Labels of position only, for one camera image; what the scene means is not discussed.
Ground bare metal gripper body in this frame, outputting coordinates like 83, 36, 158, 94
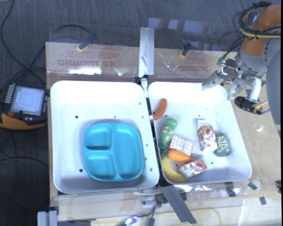
220, 58, 260, 87

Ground white plastic tray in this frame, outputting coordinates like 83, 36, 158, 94
50, 80, 160, 195
147, 81, 253, 186

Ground brown cardboard board, red print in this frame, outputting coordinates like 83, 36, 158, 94
45, 41, 282, 208

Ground tall orange and white carton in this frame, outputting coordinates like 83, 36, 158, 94
196, 118, 218, 153

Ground green can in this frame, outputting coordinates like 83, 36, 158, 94
213, 135, 233, 157

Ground orange sausage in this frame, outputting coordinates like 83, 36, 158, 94
152, 98, 168, 121

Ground green bottle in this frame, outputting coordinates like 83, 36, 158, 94
158, 118, 178, 152

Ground white packet with orange pattern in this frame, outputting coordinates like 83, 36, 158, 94
168, 134, 194, 157

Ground orange carrot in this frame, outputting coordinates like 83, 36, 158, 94
163, 149, 195, 163

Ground small orange and white carton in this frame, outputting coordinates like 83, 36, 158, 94
178, 158, 208, 179

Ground yellow banana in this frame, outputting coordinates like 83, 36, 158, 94
161, 155, 187, 184

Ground blue divided plate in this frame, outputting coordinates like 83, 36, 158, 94
82, 122, 145, 183

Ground black cylinder on white bracket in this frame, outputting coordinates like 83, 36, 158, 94
234, 78, 263, 114

